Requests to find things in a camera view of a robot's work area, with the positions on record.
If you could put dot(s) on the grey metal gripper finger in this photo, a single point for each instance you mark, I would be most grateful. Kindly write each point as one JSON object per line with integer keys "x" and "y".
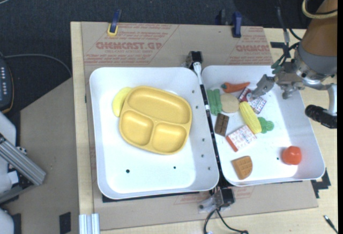
{"x": 264, "y": 85}
{"x": 288, "y": 91}

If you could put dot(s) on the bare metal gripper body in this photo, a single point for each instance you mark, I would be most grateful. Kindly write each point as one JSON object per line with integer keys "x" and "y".
{"x": 290, "y": 76}

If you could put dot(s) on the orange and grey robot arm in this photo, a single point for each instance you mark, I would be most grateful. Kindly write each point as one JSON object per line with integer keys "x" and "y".
{"x": 321, "y": 32}

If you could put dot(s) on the white carton red side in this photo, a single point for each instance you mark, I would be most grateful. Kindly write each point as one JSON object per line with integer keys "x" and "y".
{"x": 257, "y": 105}

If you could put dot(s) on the orange carrot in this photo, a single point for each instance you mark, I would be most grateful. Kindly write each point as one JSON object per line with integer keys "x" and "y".
{"x": 233, "y": 87}

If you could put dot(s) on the yellow corn cob green husk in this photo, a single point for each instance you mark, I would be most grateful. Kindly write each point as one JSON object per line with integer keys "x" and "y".
{"x": 249, "y": 116}

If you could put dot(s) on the round tan biscuit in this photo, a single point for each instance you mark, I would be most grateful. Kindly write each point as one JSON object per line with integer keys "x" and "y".
{"x": 229, "y": 103}

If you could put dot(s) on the green beans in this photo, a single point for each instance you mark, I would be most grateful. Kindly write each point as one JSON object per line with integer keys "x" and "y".
{"x": 214, "y": 103}

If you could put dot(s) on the white carton orange side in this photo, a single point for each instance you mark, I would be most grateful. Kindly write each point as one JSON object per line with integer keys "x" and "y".
{"x": 242, "y": 137}

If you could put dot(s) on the brown chocolate bar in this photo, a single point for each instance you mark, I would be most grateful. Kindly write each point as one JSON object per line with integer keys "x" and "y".
{"x": 222, "y": 124}

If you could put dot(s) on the orange red pepper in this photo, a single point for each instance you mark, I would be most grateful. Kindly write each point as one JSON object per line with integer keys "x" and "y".
{"x": 291, "y": 155}

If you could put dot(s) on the thin black and white rod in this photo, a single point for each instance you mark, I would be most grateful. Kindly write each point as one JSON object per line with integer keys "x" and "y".
{"x": 211, "y": 131}

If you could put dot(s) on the white plastic tray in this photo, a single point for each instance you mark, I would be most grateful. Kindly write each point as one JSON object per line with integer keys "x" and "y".
{"x": 150, "y": 174}
{"x": 268, "y": 163}

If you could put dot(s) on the orange waffle piece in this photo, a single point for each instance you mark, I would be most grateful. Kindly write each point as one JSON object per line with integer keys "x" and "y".
{"x": 242, "y": 167}

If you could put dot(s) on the yellow divided plate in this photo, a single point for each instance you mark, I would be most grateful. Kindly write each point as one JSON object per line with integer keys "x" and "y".
{"x": 155, "y": 117}

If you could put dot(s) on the brown cardboard board red print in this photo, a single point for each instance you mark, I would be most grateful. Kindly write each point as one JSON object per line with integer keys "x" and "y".
{"x": 150, "y": 42}

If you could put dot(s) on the yellow banana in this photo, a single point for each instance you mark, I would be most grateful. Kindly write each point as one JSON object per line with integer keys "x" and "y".
{"x": 117, "y": 103}

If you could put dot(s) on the black cylinder on white bracket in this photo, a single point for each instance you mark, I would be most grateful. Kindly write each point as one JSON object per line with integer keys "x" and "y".
{"x": 320, "y": 116}

